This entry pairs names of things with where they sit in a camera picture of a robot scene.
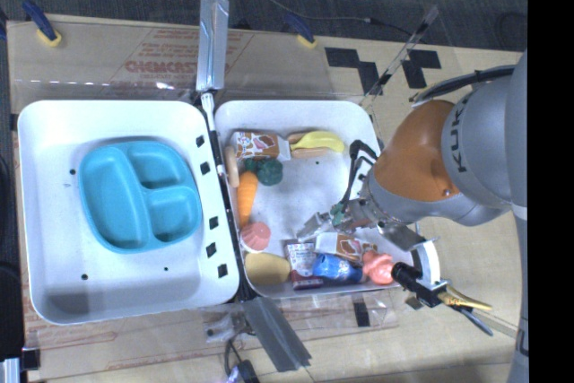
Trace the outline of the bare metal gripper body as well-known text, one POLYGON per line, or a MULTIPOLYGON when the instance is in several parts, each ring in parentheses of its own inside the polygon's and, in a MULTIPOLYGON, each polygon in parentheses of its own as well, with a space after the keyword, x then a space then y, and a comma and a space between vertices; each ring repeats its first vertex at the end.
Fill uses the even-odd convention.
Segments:
POLYGON ((353 234, 359 229, 374 228, 382 221, 382 214, 367 198, 356 198, 334 207, 334 228, 353 234))

